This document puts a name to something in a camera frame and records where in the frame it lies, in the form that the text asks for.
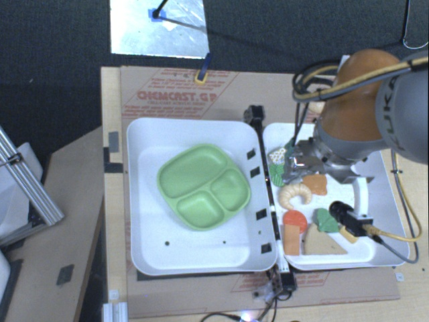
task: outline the green plate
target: green plate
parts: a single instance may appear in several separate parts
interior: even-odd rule
[[[166,162],[158,189],[173,211],[196,230],[226,222],[250,200],[243,173],[220,148],[200,144]]]

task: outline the metal sheet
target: metal sheet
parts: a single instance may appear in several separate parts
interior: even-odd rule
[[[162,20],[151,11],[162,0],[111,0],[114,54],[204,58],[208,49],[202,0],[169,0]]]

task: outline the black carpet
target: black carpet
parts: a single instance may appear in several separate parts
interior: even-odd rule
[[[400,44],[406,0],[203,0],[211,68],[294,72]],[[428,39],[429,0],[412,0],[408,39]],[[0,0],[0,125],[39,159],[101,124],[102,66],[197,68],[200,61],[110,53],[109,0]]]

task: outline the white tray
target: white tray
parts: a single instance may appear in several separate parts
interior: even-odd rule
[[[214,144],[240,168],[251,187],[249,204],[208,231],[185,225],[157,188],[163,164],[197,144]],[[131,257],[149,275],[254,272],[276,260],[275,237],[259,143],[255,131],[238,121],[142,118],[127,130],[131,209]],[[247,153],[254,151],[250,159]],[[260,174],[251,177],[251,170]],[[266,215],[257,219],[256,213]]]
[[[302,126],[299,139],[307,140],[312,136],[314,126],[304,124]],[[294,134],[294,124],[273,123],[267,126],[263,133],[265,151],[267,154],[279,147],[284,146]],[[358,163],[355,172],[361,176],[373,176],[374,179],[368,185],[369,191],[369,214],[374,218],[373,224],[382,229],[395,234],[405,236],[395,199],[389,184],[387,173],[383,164],[380,152],[372,153],[366,162]],[[300,197],[291,199],[291,204],[296,210],[302,212],[307,217],[310,224],[315,209],[329,208],[333,201],[342,201],[353,207],[354,193],[351,184],[341,185],[330,176],[328,179],[327,196],[313,195],[312,202],[308,205],[302,204]],[[286,212],[277,200],[279,187],[271,184],[275,200],[275,209],[278,221],[282,223],[282,215]],[[339,233],[329,234],[348,254],[345,255],[299,255],[286,256],[286,260],[300,270],[332,270],[340,268],[375,267],[375,266],[398,266],[403,264],[403,260],[393,255],[383,246],[375,243],[368,237],[360,237],[355,244],[349,243]],[[401,254],[407,256],[410,248],[406,242],[386,239],[386,243],[397,249]]]

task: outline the cardboard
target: cardboard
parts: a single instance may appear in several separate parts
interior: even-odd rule
[[[241,120],[249,105],[263,105],[264,125],[293,122],[290,74],[209,71],[205,85],[193,83],[196,70],[121,68],[123,167],[127,168],[126,130],[138,117]],[[265,273],[212,276],[146,277],[129,255],[128,176],[124,171],[127,302],[129,317],[188,315],[213,311],[261,309],[253,296],[267,283]],[[279,307],[399,299],[391,268],[305,272],[298,290]]]

